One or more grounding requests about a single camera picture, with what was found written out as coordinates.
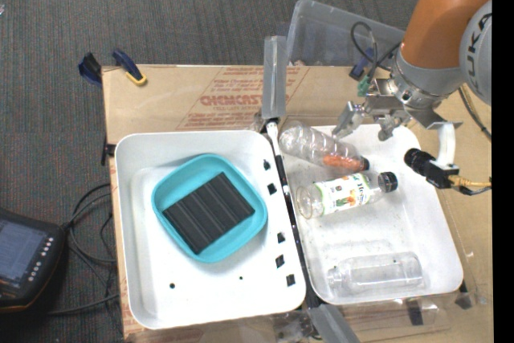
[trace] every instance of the glass bottle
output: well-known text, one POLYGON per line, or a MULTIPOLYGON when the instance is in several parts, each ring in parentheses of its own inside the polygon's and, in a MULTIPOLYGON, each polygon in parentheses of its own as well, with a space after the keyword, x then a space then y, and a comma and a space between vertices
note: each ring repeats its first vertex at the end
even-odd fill
POLYGON ((375 203, 397 188, 398 180, 393 172, 368 170, 300 186, 296 191, 296 202, 302 216, 317 218, 375 203))

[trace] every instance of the plastic bottle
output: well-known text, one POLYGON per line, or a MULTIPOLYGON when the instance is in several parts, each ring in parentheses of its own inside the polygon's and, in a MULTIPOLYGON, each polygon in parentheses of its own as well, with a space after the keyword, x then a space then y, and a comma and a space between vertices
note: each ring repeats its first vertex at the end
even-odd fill
POLYGON ((356 147, 336 142, 331 136, 304 123, 289 121, 279 138, 280 149, 314 165, 329 166, 339 174, 352 174, 369 169, 369 161, 356 147))
POLYGON ((357 294, 417 287, 423 284, 423 273, 416 254, 403 251, 344 259, 328 270, 327 279, 335 292, 357 294))
POLYGON ((300 186, 296 191, 296 201, 305 218, 317 218, 375 203, 397 188, 398 180, 393 172, 369 170, 300 186))

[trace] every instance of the teal tray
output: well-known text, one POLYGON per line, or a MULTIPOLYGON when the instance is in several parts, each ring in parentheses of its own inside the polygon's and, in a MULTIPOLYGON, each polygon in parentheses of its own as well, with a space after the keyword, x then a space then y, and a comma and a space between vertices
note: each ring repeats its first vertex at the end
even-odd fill
POLYGON ((152 207, 157 218, 174 241, 191 258, 204 263, 225 259, 250 241, 267 221, 266 203, 254 186, 224 157, 202 154, 177 167, 161 179, 152 192, 152 207), (238 223, 200 253, 194 253, 175 230, 163 211, 220 173, 224 173, 238 192, 255 209, 255 213, 238 223))

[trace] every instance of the white tray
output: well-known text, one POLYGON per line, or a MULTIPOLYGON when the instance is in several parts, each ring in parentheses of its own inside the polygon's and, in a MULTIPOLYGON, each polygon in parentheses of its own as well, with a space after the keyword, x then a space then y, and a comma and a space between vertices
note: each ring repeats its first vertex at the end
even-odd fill
MULTIPOLYGON (((317 129, 330 134, 333 126, 317 129)), ((344 141, 354 144, 360 154, 369 159, 371 169, 379 173, 394 172, 398 177, 396 191, 373 205, 310 220, 295 206, 312 286, 319 297, 331 304, 444 294, 456 290, 463 281, 462 265, 436 189, 403 161, 408 149, 420 149, 418 139, 401 126, 394 130, 393 137, 379 141, 379 130, 379 125, 361 125, 344 141), (422 267, 422 284, 358 293, 336 292, 328 285, 328 270, 343 259, 404 251, 417 255, 422 267)), ((284 164, 293 194, 301 184, 337 177, 322 167, 289 155, 284 155, 284 164)))
POLYGON ((165 329, 288 312, 302 304, 305 280, 271 145, 263 135, 249 130, 133 134, 118 143, 115 156, 128 303, 139 323, 165 329), (154 186, 202 153, 224 156, 237 167, 268 212, 264 228, 217 263, 190 258, 151 204, 154 186), (264 169, 264 160, 270 169, 264 169), (284 264, 277 267, 280 256, 284 264), (294 284, 288 285, 292 276, 294 284))

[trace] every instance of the yellow wire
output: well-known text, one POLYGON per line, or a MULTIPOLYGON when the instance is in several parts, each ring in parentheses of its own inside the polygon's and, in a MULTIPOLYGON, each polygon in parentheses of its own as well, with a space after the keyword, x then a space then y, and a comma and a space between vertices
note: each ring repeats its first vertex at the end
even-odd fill
POLYGON ((448 176, 448 180, 454 185, 454 186, 480 186, 480 187, 490 187, 492 186, 491 182, 472 182, 469 179, 461 178, 460 176, 456 174, 451 174, 448 176))
POLYGON ((467 85, 462 84, 460 86, 460 90, 464 94, 464 98, 466 99, 469 109, 473 112, 473 114, 475 114, 476 120, 478 120, 480 123, 482 123, 482 120, 480 119, 480 116, 479 116, 478 112, 476 111, 475 105, 473 104, 473 100, 471 99, 471 95, 469 93, 469 89, 467 88, 467 85))

